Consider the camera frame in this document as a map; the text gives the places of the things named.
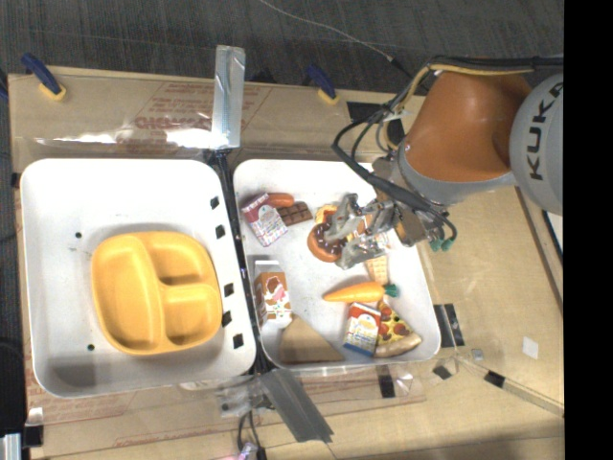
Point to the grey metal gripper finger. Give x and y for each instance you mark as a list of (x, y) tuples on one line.
[(346, 213), (356, 252)]

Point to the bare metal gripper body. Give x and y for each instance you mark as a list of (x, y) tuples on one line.
[(409, 228)]

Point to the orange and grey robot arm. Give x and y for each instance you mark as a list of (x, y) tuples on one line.
[(460, 127)]

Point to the orange biscuit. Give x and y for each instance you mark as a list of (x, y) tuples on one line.
[(325, 211)]

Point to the tan waffle ice cream cone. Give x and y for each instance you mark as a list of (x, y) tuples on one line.
[(377, 269)]

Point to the chocolate iced doughnut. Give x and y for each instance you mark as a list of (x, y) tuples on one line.
[(321, 249)]

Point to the orange carrot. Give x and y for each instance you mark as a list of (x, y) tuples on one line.
[(354, 292)]

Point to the white plastic tray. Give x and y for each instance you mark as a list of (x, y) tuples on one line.
[(311, 180), (120, 194)]

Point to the brown chocolate bar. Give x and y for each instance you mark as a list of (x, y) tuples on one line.
[(295, 213)]

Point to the orange-brown sausage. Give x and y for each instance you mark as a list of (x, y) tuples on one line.
[(280, 200)]

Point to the orange and white carton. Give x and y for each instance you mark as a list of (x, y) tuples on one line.
[(362, 328)]

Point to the pink and white carton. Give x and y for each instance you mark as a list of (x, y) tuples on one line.
[(264, 221)]

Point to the pizza slice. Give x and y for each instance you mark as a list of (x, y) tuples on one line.
[(397, 333)]

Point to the brown cardboard board, red print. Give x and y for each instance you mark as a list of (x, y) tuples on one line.
[(483, 281)]

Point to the brown and pink carton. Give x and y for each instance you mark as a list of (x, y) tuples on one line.
[(273, 295)]

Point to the yellow divided plate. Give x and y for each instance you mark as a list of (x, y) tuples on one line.
[(129, 295)]

